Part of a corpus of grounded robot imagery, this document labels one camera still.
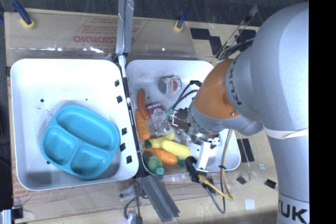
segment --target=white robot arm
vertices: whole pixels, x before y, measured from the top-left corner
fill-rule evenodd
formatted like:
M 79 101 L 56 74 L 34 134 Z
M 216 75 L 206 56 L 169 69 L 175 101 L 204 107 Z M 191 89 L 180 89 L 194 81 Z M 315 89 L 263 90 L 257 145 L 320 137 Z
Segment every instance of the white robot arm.
M 190 132 L 268 135 L 278 175 L 278 224 L 309 223 L 309 3 L 269 17 L 251 47 L 219 62 L 189 112 Z

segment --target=green bottle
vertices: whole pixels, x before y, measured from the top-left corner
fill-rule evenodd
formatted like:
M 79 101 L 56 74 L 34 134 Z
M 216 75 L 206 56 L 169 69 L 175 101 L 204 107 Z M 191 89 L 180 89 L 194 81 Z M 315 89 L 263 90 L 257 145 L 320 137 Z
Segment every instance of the green bottle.
M 162 161 L 160 161 L 153 153 L 147 153 L 143 158 L 143 162 L 147 169 L 153 174 L 158 176 L 162 176 L 164 174 Z

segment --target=can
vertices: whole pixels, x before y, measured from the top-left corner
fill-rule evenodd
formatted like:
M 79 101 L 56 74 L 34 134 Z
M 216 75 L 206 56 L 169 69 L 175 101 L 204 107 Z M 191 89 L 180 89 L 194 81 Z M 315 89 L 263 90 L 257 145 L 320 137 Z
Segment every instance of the can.
M 168 76 L 159 79 L 159 91 L 162 93 L 180 90 L 182 82 L 178 76 Z

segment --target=blue bowl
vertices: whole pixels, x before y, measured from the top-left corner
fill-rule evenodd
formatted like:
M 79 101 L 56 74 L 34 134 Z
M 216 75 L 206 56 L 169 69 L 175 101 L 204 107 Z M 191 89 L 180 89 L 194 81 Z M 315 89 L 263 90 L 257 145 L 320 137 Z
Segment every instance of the blue bowl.
M 90 180 L 107 170 L 119 143 L 119 130 L 110 121 L 82 106 L 67 105 L 47 126 L 41 150 L 56 167 Z

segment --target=orange carrot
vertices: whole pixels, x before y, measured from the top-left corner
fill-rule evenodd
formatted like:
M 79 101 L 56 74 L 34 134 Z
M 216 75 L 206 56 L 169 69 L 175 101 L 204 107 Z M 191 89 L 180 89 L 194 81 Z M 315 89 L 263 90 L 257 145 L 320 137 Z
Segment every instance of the orange carrot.
M 138 131 L 139 139 L 142 141 L 149 139 L 151 137 L 151 133 L 145 119 L 138 109 L 135 112 L 135 123 L 137 126 L 136 130 Z
M 153 153 L 163 164 L 174 165 L 177 163 L 177 157 L 173 153 L 162 150 L 161 148 L 143 148 L 146 152 Z
M 145 92 L 144 90 L 140 90 L 138 92 L 138 109 L 145 120 L 149 120 L 151 118 L 150 113 L 148 112 L 146 105 L 145 105 Z

